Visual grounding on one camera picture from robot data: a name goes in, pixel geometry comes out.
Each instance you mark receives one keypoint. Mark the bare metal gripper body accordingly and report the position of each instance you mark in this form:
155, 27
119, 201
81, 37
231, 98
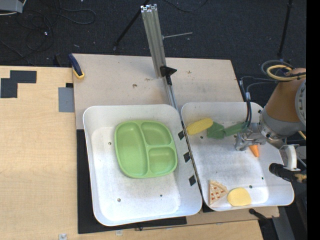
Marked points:
262, 135

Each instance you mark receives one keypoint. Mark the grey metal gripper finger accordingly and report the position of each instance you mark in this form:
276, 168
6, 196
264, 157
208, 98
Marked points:
240, 144
255, 143

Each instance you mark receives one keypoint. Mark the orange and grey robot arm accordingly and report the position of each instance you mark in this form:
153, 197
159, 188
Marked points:
282, 104

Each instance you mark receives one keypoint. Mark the orange carrot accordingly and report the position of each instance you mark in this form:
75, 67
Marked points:
255, 151

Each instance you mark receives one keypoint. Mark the white plastic tray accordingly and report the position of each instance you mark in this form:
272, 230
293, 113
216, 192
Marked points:
225, 164
140, 199

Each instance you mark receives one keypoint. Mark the yellow corn with green husk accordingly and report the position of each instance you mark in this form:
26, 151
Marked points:
200, 126

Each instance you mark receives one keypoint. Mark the yellow oval toy food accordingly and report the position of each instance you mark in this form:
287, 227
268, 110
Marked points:
239, 197

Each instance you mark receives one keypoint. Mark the toy pizza slice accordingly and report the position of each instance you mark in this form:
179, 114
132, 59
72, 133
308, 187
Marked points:
215, 191

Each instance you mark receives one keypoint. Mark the thin black and white rod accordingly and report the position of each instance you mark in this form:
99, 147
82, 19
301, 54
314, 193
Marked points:
172, 97

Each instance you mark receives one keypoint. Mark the green divided plate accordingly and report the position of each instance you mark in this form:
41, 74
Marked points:
130, 149

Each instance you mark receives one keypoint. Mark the pale wood board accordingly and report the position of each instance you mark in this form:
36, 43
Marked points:
112, 84

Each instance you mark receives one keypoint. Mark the black cylinder on white bracket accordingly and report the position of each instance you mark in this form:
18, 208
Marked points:
282, 171

